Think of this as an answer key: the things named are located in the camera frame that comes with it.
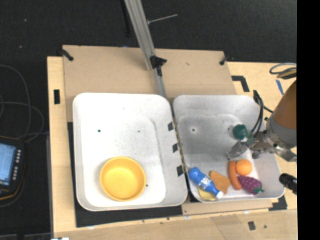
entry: black handheld device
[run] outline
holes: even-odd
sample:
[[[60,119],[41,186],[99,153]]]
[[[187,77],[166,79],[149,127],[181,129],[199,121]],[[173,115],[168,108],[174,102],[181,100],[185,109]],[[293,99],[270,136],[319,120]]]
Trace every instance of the black handheld device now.
[[[0,136],[0,201],[17,195],[25,166],[24,143],[20,139]]]

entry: black background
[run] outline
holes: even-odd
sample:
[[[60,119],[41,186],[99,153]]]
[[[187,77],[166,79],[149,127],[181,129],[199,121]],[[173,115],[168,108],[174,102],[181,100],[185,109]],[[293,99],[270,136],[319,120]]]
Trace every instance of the black background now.
[[[297,62],[298,0],[142,0],[153,23],[156,48],[224,51],[229,61]],[[126,35],[120,0],[0,0],[0,65],[24,76],[32,105],[49,131],[48,56],[62,45],[138,47]],[[0,95],[26,102],[22,82],[0,67]],[[28,111],[6,106],[0,135],[18,137]],[[35,114],[32,130],[40,127]],[[27,171],[21,197],[0,208],[0,236],[40,234],[51,230],[46,136],[27,144]]]

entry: black clamp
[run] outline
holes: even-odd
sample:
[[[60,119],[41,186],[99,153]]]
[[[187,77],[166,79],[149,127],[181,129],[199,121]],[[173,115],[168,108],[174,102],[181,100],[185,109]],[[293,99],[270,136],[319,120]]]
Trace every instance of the black clamp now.
[[[159,58],[157,56],[152,56],[150,58],[150,62],[151,62],[151,65],[152,65],[152,68],[153,69],[156,69],[157,71],[157,74],[159,77],[162,77],[162,70],[161,70],[161,67],[166,64],[167,60],[166,59],[163,59],[163,58]]]

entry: orange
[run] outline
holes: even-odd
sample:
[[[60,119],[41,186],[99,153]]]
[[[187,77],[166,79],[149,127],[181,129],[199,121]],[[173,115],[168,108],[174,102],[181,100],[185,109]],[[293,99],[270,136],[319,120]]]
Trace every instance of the orange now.
[[[252,172],[252,163],[247,159],[242,159],[236,163],[236,172],[241,176],[248,176]]]

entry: wooden table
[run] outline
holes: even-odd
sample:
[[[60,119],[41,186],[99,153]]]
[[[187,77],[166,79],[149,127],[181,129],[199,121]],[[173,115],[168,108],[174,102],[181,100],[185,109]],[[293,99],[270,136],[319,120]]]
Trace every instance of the wooden table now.
[[[126,69],[126,64],[130,59],[122,59],[122,56],[129,56],[134,59],[133,70],[142,74],[142,82],[148,80],[149,72],[144,72],[143,59],[139,60],[139,49],[112,47],[82,47],[65,46],[71,55],[78,55],[75,58],[73,67],[84,67],[84,71],[95,68],[94,72],[101,72],[99,67],[104,67],[105,61],[112,58],[118,60],[115,67]],[[223,52],[210,51],[181,51],[181,50],[156,50],[158,56],[164,56],[171,64],[164,66],[164,79],[169,100],[182,94],[224,94],[224,95],[248,95],[253,97],[253,90],[257,90],[262,97],[264,104],[270,109],[274,109],[281,100],[281,93],[276,84],[274,75],[269,74],[270,68],[275,65],[271,63],[240,63],[228,62],[225,65],[217,66],[217,62],[224,59]],[[266,239],[277,234],[282,238],[296,239],[298,236],[298,199],[290,190],[285,192],[285,199],[288,210],[269,211],[275,200],[259,200],[257,202],[242,202],[241,208],[237,202],[215,203],[208,206],[202,203],[183,204],[183,215],[170,218],[156,218],[149,220],[125,221],[112,224],[103,224],[93,227],[77,228],[74,204],[74,192],[72,182],[72,171],[70,161],[70,147],[67,122],[70,118],[70,102],[72,96],[80,92],[78,87],[81,81],[86,81],[80,73],[74,79],[66,74],[71,74],[69,62],[62,57],[48,57],[48,94],[49,94],[49,115],[50,115],[50,149],[51,149],[51,180],[52,180],[52,217],[53,232],[55,237],[72,237],[72,239],[124,239],[130,235],[131,239],[194,239],[203,236],[205,239]],[[197,76],[188,71],[190,67],[197,67]],[[125,93],[135,92],[136,89],[130,86],[115,86],[113,77],[118,74],[132,79],[133,75],[125,71],[118,71],[115,75],[109,75],[110,84],[114,92],[124,90]],[[244,92],[240,82],[233,82],[231,76],[245,77],[250,92]],[[76,86],[70,87],[70,81],[78,81]],[[281,81],[283,89],[287,90],[293,80]],[[146,83],[145,87],[137,83],[139,88],[137,93],[155,93],[153,85]],[[59,103],[55,95],[59,92]],[[283,173],[288,173],[297,177],[297,164],[284,161],[277,157],[280,169]],[[249,222],[254,222],[255,230],[250,230]]]

